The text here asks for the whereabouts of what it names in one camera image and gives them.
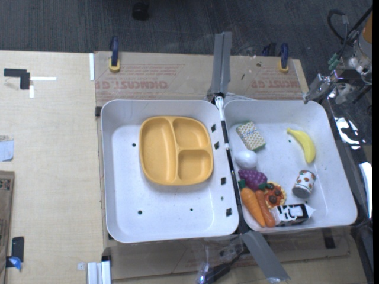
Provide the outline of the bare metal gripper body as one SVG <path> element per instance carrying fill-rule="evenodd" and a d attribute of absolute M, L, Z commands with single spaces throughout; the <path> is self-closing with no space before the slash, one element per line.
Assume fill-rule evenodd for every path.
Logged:
<path fill-rule="evenodd" d="M 361 80 L 372 84 L 372 61 L 366 54 L 341 56 L 333 72 L 337 80 Z"/>

